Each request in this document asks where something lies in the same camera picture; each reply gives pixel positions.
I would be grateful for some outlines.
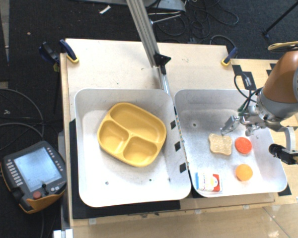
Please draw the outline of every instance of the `button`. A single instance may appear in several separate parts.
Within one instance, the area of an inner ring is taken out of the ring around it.
[[[41,192],[36,191],[36,192],[33,193],[33,199],[34,199],[34,200],[39,199],[39,198],[41,198],[41,197],[42,197]]]

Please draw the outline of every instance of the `white tray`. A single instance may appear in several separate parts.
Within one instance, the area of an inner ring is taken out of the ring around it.
[[[129,102],[160,118],[166,128],[166,141],[150,165],[137,168],[103,151],[97,131],[109,109]],[[191,191],[183,148],[180,142],[172,98],[160,89],[83,89],[74,100],[79,195],[91,207],[179,200]]]
[[[245,98],[237,90],[181,90],[176,93],[175,106],[184,140],[189,171],[195,190],[205,197],[231,196],[280,192],[287,186],[287,177],[280,159],[274,158],[268,151],[274,143],[269,129],[254,132],[249,139],[253,149],[247,155],[237,152],[234,145],[230,156],[210,152],[208,137],[210,133],[221,134],[220,128],[231,115],[237,115],[237,109]],[[236,138],[245,136],[245,126],[239,125],[229,135],[233,143]],[[235,168],[242,163],[253,169],[249,181],[238,181]],[[222,178],[221,193],[208,193],[197,190],[196,172],[211,172]]]

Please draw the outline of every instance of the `toast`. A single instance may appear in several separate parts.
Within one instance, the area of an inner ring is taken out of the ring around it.
[[[230,136],[222,136],[211,133],[209,135],[210,151],[215,154],[231,155],[232,139]]]

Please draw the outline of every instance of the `orange circle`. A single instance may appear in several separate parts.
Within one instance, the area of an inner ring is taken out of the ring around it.
[[[247,164],[240,164],[237,166],[235,174],[240,181],[246,181],[252,178],[253,170]]]
[[[249,153],[253,148],[251,141],[246,137],[237,138],[235,140],[235,147],[237,151],[239,151],[242,154]]]

